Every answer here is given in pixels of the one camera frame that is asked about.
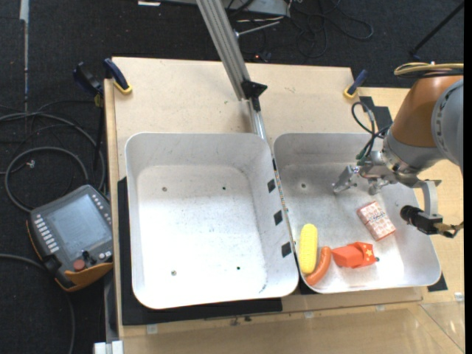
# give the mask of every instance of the wooden table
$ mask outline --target wooden table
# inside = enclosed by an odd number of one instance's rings
[[[247,105],[239,102],[219,62],[114,58],[131,94],[105,80],[108,171],[114,228],[114,285],[118,336],[125,353],[461,353],[444,324],[457,316],[455,293],[464,294],[463,233],[454,240],[433,237],[448,285],[446,291],[395,288],[345,294],[282,298],[282,313],[153,325],[121,324],[117,182],[125,176],[124,147],[137,132],[250,132]],[[290,132],[360,132],[342,92],[353,81],[350,69],[250,63],[252,80],[268,85],[261,96],[268,143]],[[407,89],[361,88],[395,117]],[[425,172],[442,179],[440,213],[447,223],[463,220],[462,176],[443,161]],[[425,306],[444,306],[438,317]],[[456,311],[450,316],[449,311]]]

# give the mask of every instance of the red button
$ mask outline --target red button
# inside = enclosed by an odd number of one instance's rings
[[[74,261],[74,270],[75,271],[82,271],[84,268],[86,268],[86,262],[84,260],[81,260],[79,258],[78,260]]]

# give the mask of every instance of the yellow corn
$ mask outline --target yellow corn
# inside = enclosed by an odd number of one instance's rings
[[[318,248],[318,229],[313,224],[305,224],[300,232],[298,262],[304,274],[315,270]]]

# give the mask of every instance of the orange sausage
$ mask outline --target orange sausage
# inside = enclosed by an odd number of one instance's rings
[[[319,262],[315,271],[310,275],[306,276],[306,281],[310,286],[318,283],[326,274],[331,263],[331,248],[329,246],[323,246],[321,255],[319,256]]]

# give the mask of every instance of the table top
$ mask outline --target table top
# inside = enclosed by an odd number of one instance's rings
[[[249,132],[251,126],[247,105],[237,100],[220,62],[144,58],[114,58],[114,62],[133,86],[131,94],[122,95],[114,89],[110,80],[105,80],[108,171],[114,237],[117,237],[117,182],[126,174],[124,147],[131,135],[145,131],[239,133]],[[350,113],[351,105],[358,97],[349,100],[342,94],[353,82],[349,68],[261,63],[250,63],[247,67],[253,81],[268,85],[260,102],[271,148],[274,140],[283,133],[361,132]],[[372,97],[377,106],[387,106],[394,118],[407,92],[407,89],[401,88],[359,89],[360,95]],[[443,161],[422,176],[443,180],[437,191],[440,213],[445,222],[460,223],[463,220],[463,190],[459,168]],[[418,195],[417,198],[421,205],[422,197]],[[416,320],[427,319],[424,310],[417,309],[418,303],[455,302],[454,293],[464,293],[463,233],[460,232],[454,240],[444,237],[431,239],[437,250],[448,290],[432,293],[427,288],[396,288],[325,295],[301,295],[294,292],[282,298],[283,313],[249,320],[264,322],[269,330],[274,329],[271,325],[280,328],[279,324],[283,323],[283,329],[286,328],[289,333],[291,329],[310,330],[311,327],[304,325],[304,320],[314,311],[317,311],[316,315],[320,318],[336,320],[335,316],[344,315],[346,308],[351,312],[369,314],[374,313],[379,305],[387,305],[389,313],[399,318],[399,321],[410,316],[403,315],[398,308],[407,308]],[[118,240],[114,241],[114,253],[117,321],[121,322]],[[192,336],[195,331],[212,330],[216,327],[224,330],[228,327],[228,321],[229,319],[219,319],[159,324],[159,332],[186,332]],[[118,334],[121,339],[127,340],[125,347],[149,348],[153,347],[149,343],[153,340],[149,329],[146,326],[131,327],[119,323]],[[347,335],[354,334],[347,325],[346,329]],[[442,338],[439,338],[441,347],[450,344],[444,336],[444,330],[437,329],[434,325],[429,329],[442,332]],[[310,332],[309,340],[313,339],[313,331]],[[177,349],[172,346],[171,341],[168,345],[172,350]],[[178,348],[182,353],[187,352],[184,346]],[[228,353],[233,352],[239,351],[228,349]]]

